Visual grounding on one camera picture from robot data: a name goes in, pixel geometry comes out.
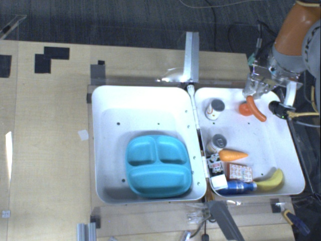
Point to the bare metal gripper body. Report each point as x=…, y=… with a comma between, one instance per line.
x=263, y=76

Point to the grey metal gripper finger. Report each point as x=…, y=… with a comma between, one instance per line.
x=248, y=91
x=260, y=90

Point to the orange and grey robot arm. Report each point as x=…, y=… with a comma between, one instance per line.
x=292, y=29

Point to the orange round toy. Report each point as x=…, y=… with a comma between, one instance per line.
x=243, y=110

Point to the red sausage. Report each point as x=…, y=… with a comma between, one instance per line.
x=257, y=110

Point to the white can with grey lid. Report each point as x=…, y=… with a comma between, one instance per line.
x=216, y=143
x=213, y=110

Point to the white plastic tray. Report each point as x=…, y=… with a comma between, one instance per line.
x=255, y=139
x=140, y=109

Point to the orange carrot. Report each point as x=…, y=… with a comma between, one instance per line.
x=232, y=155

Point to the black and white carton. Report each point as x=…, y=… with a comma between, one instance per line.
x=214, y=164

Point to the orange patterned packet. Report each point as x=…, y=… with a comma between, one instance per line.
x=239, y=172

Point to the yellow banana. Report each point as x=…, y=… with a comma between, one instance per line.
x=272, y=181

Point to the white cube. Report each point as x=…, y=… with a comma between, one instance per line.
x=219, y=182

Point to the blue bottle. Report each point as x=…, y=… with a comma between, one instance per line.
x=234, y=187

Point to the blue divided plate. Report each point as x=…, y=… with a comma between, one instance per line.
x=158, y=167

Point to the black cylinder on white bracket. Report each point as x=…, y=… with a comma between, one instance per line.
x=277, y=108

